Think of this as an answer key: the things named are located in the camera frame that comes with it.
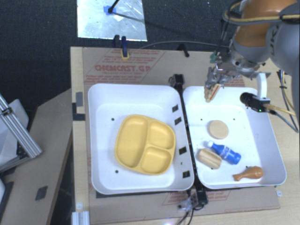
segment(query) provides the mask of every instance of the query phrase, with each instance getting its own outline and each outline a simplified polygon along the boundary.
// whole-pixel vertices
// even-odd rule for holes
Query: white tray
[[[106,195],[187,190],[194,183],[178,92],[168,86],[96,84],[88,93],[91,142],[91,180]],[[162,121],[175,132],[176,149],[170,169],[162,175],[145,175],[120,165],[114,155],[122,121],[139,114]]]
[[[203,87],[188,87],[184,90],[183,97],[195,157],[209,140],[226,145],[241,154],[237,165],[223,160],[220,168],[214,170],[196,159],[199,180],[208,188],[280,185],[286,179],[285,166],[268,114],[247,109],[240,102],[243,92],[257,94],[252,88],[225,87],[219,90],[210,103],[206,103]],[[208,124],[212,120],[221,120],[228,126],[229,134],[225,139],[218,140],[209,135]],[[258,180],[233,180],[233,174],[241,173],[250,166],[260,166],[264,176]]]

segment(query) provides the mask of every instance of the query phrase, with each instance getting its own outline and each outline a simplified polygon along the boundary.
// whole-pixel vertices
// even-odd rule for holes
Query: cardboard sheet
[[[91,224],[184,216],[185,211],[178,210],[177,205],[187,198],[186,192],[113,196],[96,193],[90,181],[90,129],[87,92],[96,83],[167,85],[169,77],[173,74],[184,75],[185,87],[203,86],[208,67],[211,66],[208,62],[210,53],[190,52],[190,57],[186,58],[179,51],[129,50],[130,59],[124,61],[121,59],[120,49],[73,49],[76,49],[82,56],[82,63],[76,62],[76,69],[83,73],[83,77],[80,77],[79,80],[84,81],[84,84],[82,82],[78,84],[80,81],[73,80],[72,87],[76,87],[73,89],[73,94],[82,92],[84,96],[89,182],[88,209],[90,210]],[[244,82],[242,78],[238,78],[226,85],[244,86]],[[274,187],[212,190],[207,192],[207,195],[209,203],[205,209],[195,212],[195,215],[270,210],[280,207]]]

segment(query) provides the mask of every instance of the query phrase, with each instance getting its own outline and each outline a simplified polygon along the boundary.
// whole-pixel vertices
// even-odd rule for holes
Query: black mount
[[[193,164],[194,177],[195,177],[194,186],[196,188],[198,203],[200,205],[206,205],[208,203],[207,196],[206,196],[206,192],[204,190],[203,184],[200,182],[199,177],[198,177],[195,156],[194,156],[194,151],[193,151],[193,146],[192,146],[192,139],[191,139],[191,134],[189,131],[189,126],[188,126],[187,111],[186,111],[186,107],[184,105],[184,100],[183,100],[183,84],[184,84],[183,75],[182,74],[174,74],[172,77],[169,78],[169,84],[171,87],[175,88],[178,91],[179,96],[180,96],[181,107],[182,107],[182,112],[183,112],[183,117],[184,117],[184,123],[185,123],[186,131],[187,131],[187,140],[188,140],[189,150],[191,153],[191,159],[192,159],[192,164]]]

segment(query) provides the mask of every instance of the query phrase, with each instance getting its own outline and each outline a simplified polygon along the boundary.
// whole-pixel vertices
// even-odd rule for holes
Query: bottle label
[[[230,152],[231,152],[230,148],[224,147],[223,151],[220,153],[220,157],[223,158],[223,159],[227,159]]]

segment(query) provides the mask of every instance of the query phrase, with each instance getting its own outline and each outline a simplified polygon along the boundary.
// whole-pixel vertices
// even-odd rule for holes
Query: toy chicken drumstick
[[[250,167],[246,171],[233,175],[235,181],[239,181],[242,178],[251,178],[251,179],[259,179],[263,176],[263,170],[261,167],[254,166]]]

